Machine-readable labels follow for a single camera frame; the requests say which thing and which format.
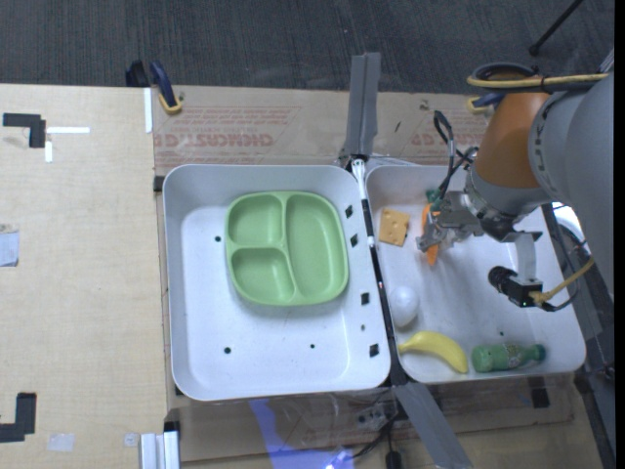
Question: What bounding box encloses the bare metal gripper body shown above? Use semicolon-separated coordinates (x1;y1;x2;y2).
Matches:
431;191;521;243

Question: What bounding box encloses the orange carrot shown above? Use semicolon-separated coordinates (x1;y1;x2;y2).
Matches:
420;189;442;268

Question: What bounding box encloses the yellow cheese slice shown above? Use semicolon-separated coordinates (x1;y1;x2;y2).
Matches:
378;207;412;248

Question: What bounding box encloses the white egg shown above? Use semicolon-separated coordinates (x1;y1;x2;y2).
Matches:
389;285;421;328

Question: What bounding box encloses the white plastic tray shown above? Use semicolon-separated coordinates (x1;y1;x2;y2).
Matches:
364;163;588;386
161;163;394;403

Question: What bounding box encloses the yellow banana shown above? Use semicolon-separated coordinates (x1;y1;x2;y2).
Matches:
396;329;471;375

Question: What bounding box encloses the green divided plate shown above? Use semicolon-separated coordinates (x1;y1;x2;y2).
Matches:
224;191;351;308

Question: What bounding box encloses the green plastic bottle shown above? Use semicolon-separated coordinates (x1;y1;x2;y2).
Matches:
470;342;547;374

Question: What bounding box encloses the brown cardboard board red print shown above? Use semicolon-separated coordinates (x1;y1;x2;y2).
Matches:
151;84;595;463

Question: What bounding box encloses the black cylinder on white bracket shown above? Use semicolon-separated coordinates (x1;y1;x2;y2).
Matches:
487;231;545;310

